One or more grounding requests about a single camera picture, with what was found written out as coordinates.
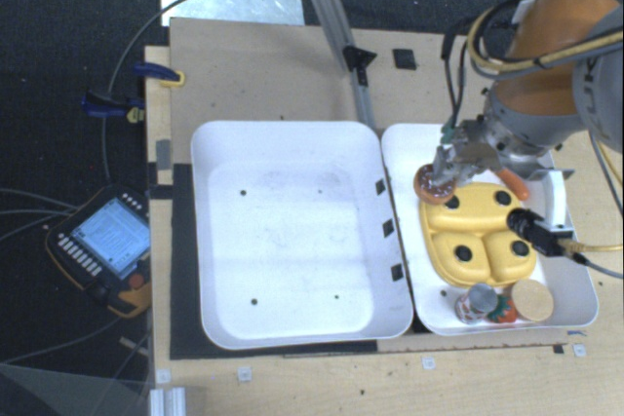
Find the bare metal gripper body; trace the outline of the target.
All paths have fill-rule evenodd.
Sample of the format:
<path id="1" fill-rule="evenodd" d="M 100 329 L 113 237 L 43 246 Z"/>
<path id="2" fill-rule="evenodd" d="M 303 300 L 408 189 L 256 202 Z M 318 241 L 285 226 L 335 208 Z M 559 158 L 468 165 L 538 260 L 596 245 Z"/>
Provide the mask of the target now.
<path id="1" fill-rule="evenodd" d="M 528 178 L 541 164 L 539 159 L 548 149 L 535 146 L 511 133 L 496 119 L 464 120 L 452 128 L 442 128 L 441 145 L 450 149 L 449 156 L 455 168 L 457 163 L 474 161 L 478 174 L 491 170 L 511 170 L 521 178 Z"/>

